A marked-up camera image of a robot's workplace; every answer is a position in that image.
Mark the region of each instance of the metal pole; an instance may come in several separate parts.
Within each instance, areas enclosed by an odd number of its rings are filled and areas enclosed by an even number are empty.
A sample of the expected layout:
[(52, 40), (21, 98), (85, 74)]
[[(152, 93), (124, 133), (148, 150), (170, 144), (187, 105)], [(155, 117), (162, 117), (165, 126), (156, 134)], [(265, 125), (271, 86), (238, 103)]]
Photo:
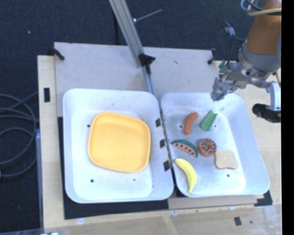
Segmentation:
[(149, 13), (149, 14), (147, 14), (147, 15), (141, 17), (141, 18), (133, 18), (133, 22), (136, 23), (136, 22), (138, 22), (139, 20), (142, 20), (142, 19), (148, 18), (148, 17), (150, 17), (150, 16), (152, 16), (152, 15), (154, 15), (154, 14), (157, 14), (157, 13), (159, 13), (159, 12), (161, 12), (161, 11), (162, 11), (162, 9), (160, 9), (160, 10), (156, 10), (156, 11), (154, 11), (154, 12), (152, 12), (152, 13)]
[[(133, 18), (129, 12), (125, 0), (109, 0), (114, 15), (119, 23), (120, 29), (126, 40), (126, 43), (130, 49), (130, 52), (135, 60), (137, 67), (141, 67), (142, 64), (139, 60), (139, 55), (144, 54), (144, 49), (141, 40), (136, 31), (136, 27), (133, 22)], [(151, 76), (147, 73), (146, 69), (143, 69), (144, 79), (146, 82), (147, 90), (154, 94)]]

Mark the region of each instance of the toy donut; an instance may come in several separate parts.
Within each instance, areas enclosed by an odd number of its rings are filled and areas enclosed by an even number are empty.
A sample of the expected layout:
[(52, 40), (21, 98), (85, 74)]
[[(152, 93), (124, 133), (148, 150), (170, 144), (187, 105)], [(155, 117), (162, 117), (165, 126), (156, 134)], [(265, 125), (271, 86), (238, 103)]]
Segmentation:
[(204, 157), (210, 157), (217, 151), (216, 143), (212, 139), (201, 139), (198, 144), (198, 151)]

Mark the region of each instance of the toy watermelon slice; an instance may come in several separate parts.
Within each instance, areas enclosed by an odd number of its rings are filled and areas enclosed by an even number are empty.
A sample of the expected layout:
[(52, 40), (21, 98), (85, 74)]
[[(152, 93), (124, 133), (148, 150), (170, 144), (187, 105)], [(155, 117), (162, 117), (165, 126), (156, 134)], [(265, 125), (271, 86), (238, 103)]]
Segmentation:
[(191, 142), (187, 141), (187, 140), (175, 140), (173, 142), (171, 142), (172, 145), (174, 145), (175, 147), (191, 154), (194, 157), (198, 157), (198, 150), (196, 148), (196, 146), (194, 146)]

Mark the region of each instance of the white tray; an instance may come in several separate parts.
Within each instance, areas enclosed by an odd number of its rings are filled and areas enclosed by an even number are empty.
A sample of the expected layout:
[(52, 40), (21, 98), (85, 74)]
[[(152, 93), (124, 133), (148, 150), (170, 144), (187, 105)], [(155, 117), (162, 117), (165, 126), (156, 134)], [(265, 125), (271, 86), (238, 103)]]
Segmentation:
[[(197, 184), (193, 193), (188, 193), (184, 172), (173, 163), (177, 187), (188, 197), (221, 195), (258, 195), (269, 189), (269, 177), (258, 148), (243, 100), (229, 94), (221, 101), (213, 101), (209, 93), (168, 93), (161, 99), (164, 125), (167, 133), (172, 161), (176, 158), (188, 160), (196, 170)], [(203, 131), (199, 124), (212, 110), (217, 113), (210, 131)], [(193, 122), (192, 132), (183, 133), (186, 117), (191, 112), (199, 117)], [(232, 150), (238, 161), (237, 169), (217, 169), (215, 156), (193, 157), (174, 147), (174, 140), (188, 140), (196, 147), (201, 138), (211, 138), (218, 149)]]
[[(116, 172), (94, 165), (87, 153), (93, 118), (101, 112), (115, 112), (140, 118), (151, 132), (150, 159), (137, 173)], [(173, 191), (171, 170), (160, 119), (158, 100), (138, 91), (72, 89), (63, 97), (65, 189), (78, 203), (105, 203), (162, 200)]]

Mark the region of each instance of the toy banana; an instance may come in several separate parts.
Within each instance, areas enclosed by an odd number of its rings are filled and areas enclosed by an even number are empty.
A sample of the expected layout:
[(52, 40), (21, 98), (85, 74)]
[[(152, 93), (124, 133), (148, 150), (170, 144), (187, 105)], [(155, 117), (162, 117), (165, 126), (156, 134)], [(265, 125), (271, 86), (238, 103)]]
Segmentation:
[(192, 194), (193, 188), (197, 183), (197, 175), (196, 175), (194, 167), (185, 159), (175, 159), (175, 163), (186, 174), (188, 186), (189, 186), (188, 193)]

